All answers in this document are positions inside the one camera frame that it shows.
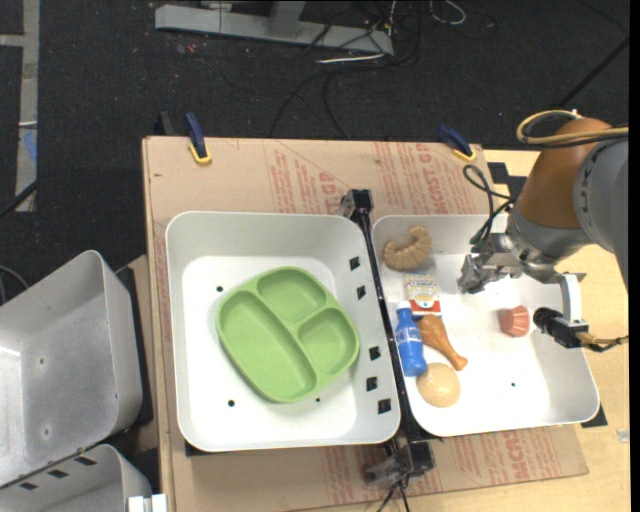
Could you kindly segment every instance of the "green plate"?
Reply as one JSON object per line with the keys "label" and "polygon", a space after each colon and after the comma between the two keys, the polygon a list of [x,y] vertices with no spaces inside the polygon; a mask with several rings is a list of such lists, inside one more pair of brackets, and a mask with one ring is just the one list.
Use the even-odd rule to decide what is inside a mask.
{"label": "green plate", "polygon": [[225,296],[216,311],[220,342],[262,396],[298,402],[358,357],[358,333],[332,293],[309,272],[280,267]]}

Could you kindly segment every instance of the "blue bottle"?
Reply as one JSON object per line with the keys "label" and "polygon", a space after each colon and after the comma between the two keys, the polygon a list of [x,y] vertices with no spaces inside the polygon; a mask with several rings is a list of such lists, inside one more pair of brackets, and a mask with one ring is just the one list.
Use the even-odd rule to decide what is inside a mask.
{"label": "blue bottle", "polygon": [[400,353],[402,372],[407,377],[417,377],[427,371],[427,362],[422,352],[422,335],[411,318],[411,303],[407,300],[398,303],[398,327],[396,343]]}

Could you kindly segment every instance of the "black floor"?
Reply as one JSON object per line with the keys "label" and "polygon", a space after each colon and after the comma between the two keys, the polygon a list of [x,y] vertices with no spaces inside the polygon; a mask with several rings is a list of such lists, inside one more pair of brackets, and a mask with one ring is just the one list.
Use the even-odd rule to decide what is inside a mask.
{"label": "black floor", "polygon": [[[16,2],[0,0],[4,33],[19,32],[21,9],[1,9]],[[41,1],[37,208],[0,218],[0,265],[29,283],[87,249],[114,269],[144,254],[140,144],[162,110],[180,131],[196,113],[209,136],[432,141],[444,123],[505,149],[522,147],[520,121],[549,108],[629,121],[629,0],[465,0],[459,25],[434,19],[430,2],[396,2],[396,59],[375,65],[315,62],[343,51],[161,33],[162,4]],[[351,7],[336,23],[362,26],[392,2],[319,4],[308,2],[304,19]],[[445,2],[433,12],[460,19]],[[20,55],[0,47],[0,211],[15,187]]]}

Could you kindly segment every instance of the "blue clamp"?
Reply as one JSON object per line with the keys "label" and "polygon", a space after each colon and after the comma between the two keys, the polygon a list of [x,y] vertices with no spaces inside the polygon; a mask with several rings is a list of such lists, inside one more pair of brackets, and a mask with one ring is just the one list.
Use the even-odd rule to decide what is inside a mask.
{"label": "blue clamp", "polygon": [[200,165],[211,163],[211,154],[204,143],[202,128],[195,114],[187,112],[184,116],[184,124],[189,132],[189,138],[191,139],[189,149],[195,161]]}
{"label": "blue clamp", "polygon": [[476,159],[476,152],[471,149],[467,140],[453,128],[441,124],[436,130],[436,137],[452,148],[453,153],[465,162],[473,162]]}

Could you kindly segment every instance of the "cardboard sheet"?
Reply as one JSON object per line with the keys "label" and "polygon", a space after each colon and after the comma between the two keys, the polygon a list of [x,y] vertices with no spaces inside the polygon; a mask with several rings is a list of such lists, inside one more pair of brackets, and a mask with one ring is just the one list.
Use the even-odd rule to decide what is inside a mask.
{"label": "cardboard sheet", "polygon": [[[164,235],[183,211],[335,214],[350,188],[368,188],[375,216],[483,213],[484,192],[443,144],[207,139],[210,166],[198,166],[183,137],[143,142],[152,284],[158,314],[156,370],[163,490],[172,510],[288,511],[383,499],[363,481],[381,447],[342,446],[188,456],[176,419]],[[491,183],[483,152],[476,165]],[[572,426],[434,440],[436,469],[408,495],[434,494],[586,474]]]}

